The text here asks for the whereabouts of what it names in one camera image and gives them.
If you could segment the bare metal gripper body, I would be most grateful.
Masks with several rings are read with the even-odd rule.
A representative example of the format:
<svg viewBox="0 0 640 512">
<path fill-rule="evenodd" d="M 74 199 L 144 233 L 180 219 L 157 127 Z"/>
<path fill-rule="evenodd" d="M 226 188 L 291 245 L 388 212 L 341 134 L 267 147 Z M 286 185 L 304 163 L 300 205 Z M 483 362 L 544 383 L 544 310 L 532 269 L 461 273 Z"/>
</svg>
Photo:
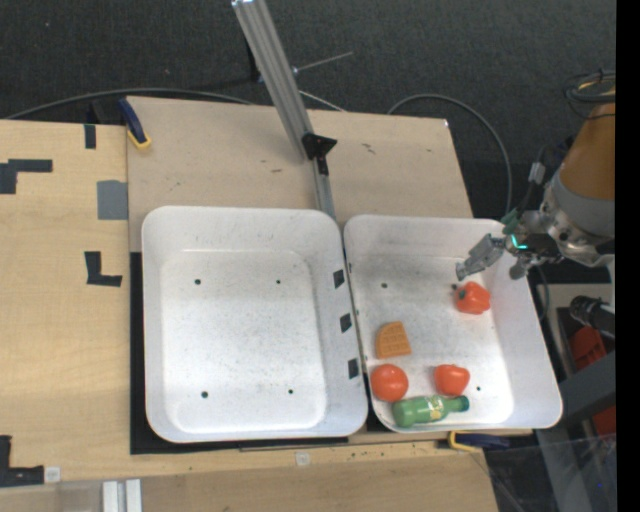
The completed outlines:
<svg viewBox="0 0 640 512">
<path fill-rule="evenodd" d="M 615 258 L 612 237 L 584 231 L 562 211 L 513 209 L 503 217 L 503 235 L 505 249 L 529 266 L 571 260 L 602 267 Z"/>
</svg>

